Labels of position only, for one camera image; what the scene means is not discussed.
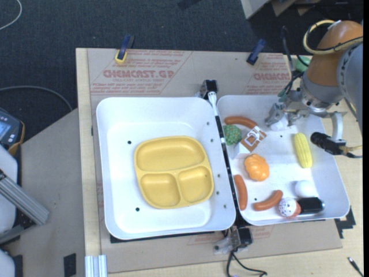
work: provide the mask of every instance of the screen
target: screen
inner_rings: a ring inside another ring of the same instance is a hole
[[[10,125],[0,121],[0,140],[4,137],[5,133],[10,129]]]

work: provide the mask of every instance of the corn cob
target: corn cob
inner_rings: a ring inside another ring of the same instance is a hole
[[[295,149],[303,168],[310,168],[312,166],[311,152],[305,134],[299,132],[295,134]]]

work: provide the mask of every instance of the table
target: table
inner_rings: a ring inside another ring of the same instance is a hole
[[[91,99],[89,95],[88,49],[76,49],[77,86],[78,86],[78,116],[80,122],[82,193],[85,229],[85,253],[87,256],[101,254],[100,228],[97,206],[97,190],[95,181],[95,161],[93,137],[91,135],[92,116]],[[234,70],[230,73],[241,73]],[[340,109],[347,110],[345,104]],[[344,118],[343,138],[353,145],[362,144],[360,130],[354,117],[347,114]],[[324,120],[327,132],[332,131],[332,125]],[[245,260],[245,265],[260,268],[269,276],[353,276],[355,270],[347,257],[352,257],[360,268],[363,268],[363,182],[362,160],[336,157],[337,165],[344,180],[345,187],[355,216],[354,229],[344,230],[343,248],[288,254],[281,256],[258,257]],[[244,269],[235,262],[231,264],[232,274],[247,275]],[[131,272],[109,274],[109,276],[225,276],[225,262],[209,262],[196,265],[181,265],[168,268],[156,268]]]

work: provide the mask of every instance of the yellow plate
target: yellow plate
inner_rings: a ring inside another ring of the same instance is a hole
[[[156,208],[198,204],[214,190],[208,156],[192,137],[144,141],[134,152],[134,167],[143,197]]]

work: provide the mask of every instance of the toy orange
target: toy orange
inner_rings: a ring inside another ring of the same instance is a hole
[[[264,181],[269,176],[269,165],[258,154],[252,154],[244,160],[244,166],[250,178],[256,181]]]

